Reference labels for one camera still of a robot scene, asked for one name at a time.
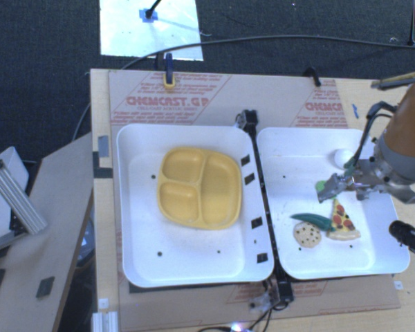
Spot white egg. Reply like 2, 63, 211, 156
333, 148, 355, 170

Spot yellow divided plate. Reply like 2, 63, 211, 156
156, 146, 243, 231

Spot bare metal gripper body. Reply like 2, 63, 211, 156
345, 156, 415, 204

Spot thin black rod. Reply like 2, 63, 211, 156
243, 122, 285, 284

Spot white plastic tray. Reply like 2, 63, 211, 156
256, 127, 412, 281
116, 122, 275, 288

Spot black cylinder on white bracket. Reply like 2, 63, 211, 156
388, 196, 415, 257

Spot dark green chili pepper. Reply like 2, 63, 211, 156
290, 212, 333, 232

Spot pizza slice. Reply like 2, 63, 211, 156
326, 198, 362, 242

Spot brown cardboard board red print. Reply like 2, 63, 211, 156
108, 69, 402, 324

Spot beige chocolate chip biscuit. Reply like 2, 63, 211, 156
293, 221, 323, 249

